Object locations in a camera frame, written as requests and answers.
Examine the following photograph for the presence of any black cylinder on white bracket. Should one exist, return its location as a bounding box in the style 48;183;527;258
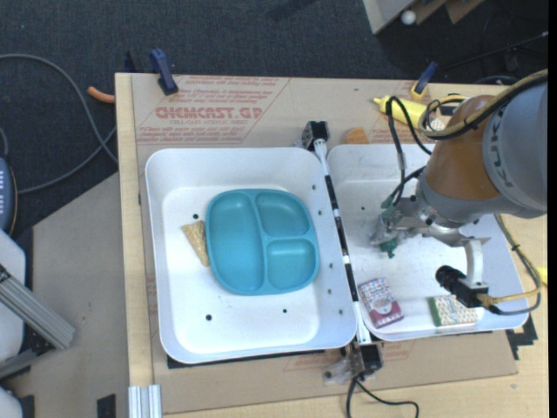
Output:
435;238;491;309

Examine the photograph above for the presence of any white plastic tray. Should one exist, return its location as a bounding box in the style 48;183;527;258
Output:
325;143;531;342
144;146;359;365

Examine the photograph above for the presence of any red carton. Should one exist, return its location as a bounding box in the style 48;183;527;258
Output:
357;277;405;330

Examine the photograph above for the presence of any green and yellow packet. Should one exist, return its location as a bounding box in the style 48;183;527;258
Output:
426;294;480;328

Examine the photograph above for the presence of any blue divided plate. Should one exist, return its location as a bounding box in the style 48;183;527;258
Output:
205;188;320;297

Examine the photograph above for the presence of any thin black and white rod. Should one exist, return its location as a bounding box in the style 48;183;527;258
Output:
313;138;372;345

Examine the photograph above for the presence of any orange biscuit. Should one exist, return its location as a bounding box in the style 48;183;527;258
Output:
341;126;370;145

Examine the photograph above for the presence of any brown cardboard board red print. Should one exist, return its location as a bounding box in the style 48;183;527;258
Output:
130;74;520;414

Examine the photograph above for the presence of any yellow squeeze bottle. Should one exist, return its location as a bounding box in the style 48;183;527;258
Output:
372;94;437;126

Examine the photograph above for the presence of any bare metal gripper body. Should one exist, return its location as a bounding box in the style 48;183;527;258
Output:
381;197;465;246

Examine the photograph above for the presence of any orange carrot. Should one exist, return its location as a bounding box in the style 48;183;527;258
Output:
86;85;117;105

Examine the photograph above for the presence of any black block with thin wires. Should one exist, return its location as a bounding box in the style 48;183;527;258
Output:
299;120;331;152
323;341;385;385

